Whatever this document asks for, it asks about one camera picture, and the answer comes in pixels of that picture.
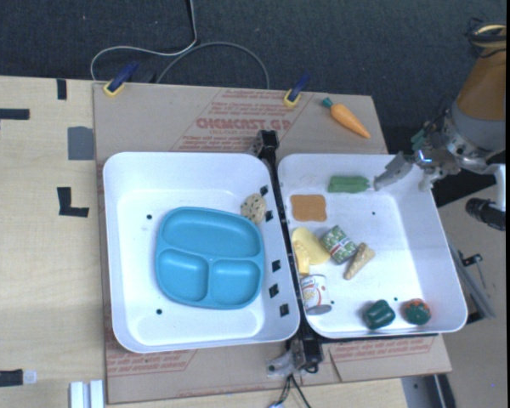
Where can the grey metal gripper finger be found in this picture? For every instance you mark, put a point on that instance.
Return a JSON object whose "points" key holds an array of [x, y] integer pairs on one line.
{"points": [[430, 180], [394, 171]]}

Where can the green labelled can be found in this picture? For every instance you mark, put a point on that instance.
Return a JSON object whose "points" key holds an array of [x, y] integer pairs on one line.
{"points": [[339, 245]]}

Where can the orange carrot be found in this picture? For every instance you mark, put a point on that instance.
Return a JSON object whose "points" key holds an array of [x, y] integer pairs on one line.
{"points": [[347, 118]]}

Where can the yellow banana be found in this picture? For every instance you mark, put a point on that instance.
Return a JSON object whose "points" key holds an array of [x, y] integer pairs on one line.
{"points": [[308, 247]]}

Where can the green pea pod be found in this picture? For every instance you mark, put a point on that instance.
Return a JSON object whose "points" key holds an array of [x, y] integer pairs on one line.
{"points": [[347, 184]]}

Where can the thin black rod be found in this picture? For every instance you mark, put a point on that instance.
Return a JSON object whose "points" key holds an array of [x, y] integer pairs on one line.
{"points": [[285, 232]]}

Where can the blue divided plate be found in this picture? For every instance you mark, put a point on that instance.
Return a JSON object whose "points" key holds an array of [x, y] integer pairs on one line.
{"points": [[208, 257]]}

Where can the tan cone-shaped bread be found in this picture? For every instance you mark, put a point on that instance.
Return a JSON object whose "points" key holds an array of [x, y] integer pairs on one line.
{"points": [[359, 261]]}

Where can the orange and green round vegetable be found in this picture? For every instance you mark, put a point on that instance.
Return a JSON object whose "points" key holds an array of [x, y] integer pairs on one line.
{"points": [[415, 311]]}

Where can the orange-brown square toast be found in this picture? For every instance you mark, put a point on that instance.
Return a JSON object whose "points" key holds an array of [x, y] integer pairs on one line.
{"points": [[308, 207]]}

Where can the beige speckled biscuit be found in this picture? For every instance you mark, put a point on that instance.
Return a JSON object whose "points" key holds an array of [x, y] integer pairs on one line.
{"points": [[254, 207]]}

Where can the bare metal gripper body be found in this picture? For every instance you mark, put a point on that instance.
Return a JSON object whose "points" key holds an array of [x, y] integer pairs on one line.
{"points": [[446, 157]]}

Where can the brown cardboard board red print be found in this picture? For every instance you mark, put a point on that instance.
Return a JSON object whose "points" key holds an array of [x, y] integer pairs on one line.
{"points": [[161, 121]]}

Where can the dark green pepper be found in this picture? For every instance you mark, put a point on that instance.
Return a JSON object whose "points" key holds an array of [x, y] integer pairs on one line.
{"points": [[378, 314]]}

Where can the white labelled can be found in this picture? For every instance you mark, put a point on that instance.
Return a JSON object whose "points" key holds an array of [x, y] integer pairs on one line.
{"points": [[315, 293]]}

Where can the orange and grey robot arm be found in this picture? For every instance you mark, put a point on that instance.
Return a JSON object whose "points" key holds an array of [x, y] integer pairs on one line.
{"points": [[482, 96]]}

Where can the white plastic tray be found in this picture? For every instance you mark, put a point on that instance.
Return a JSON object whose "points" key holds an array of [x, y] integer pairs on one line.
{"points": [[408, 253], [136, 270]]}

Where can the black cylinder on white bracket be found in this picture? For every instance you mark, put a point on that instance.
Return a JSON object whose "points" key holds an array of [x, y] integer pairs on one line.
{"points": [[486, 215]]}

